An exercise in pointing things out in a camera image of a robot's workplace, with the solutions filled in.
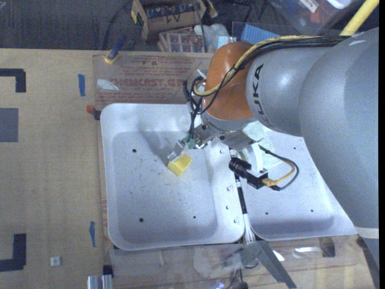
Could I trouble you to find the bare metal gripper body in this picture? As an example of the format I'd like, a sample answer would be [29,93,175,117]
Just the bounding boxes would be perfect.
[179,124,263,152]

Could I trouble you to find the yellow cube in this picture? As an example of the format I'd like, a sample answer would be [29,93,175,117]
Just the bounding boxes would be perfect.
[167,154,194,178]

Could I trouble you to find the white plastic tray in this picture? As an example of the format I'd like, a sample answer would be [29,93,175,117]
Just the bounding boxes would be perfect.
[99,102,246,251]
[240,121,359,241]

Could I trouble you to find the brown cardboard board, red print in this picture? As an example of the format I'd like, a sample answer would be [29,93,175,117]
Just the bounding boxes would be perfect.
[91,51,360,278]

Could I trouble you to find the black cylinder on white bracket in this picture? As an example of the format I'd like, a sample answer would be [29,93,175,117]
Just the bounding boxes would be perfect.
[228,143,269,190]

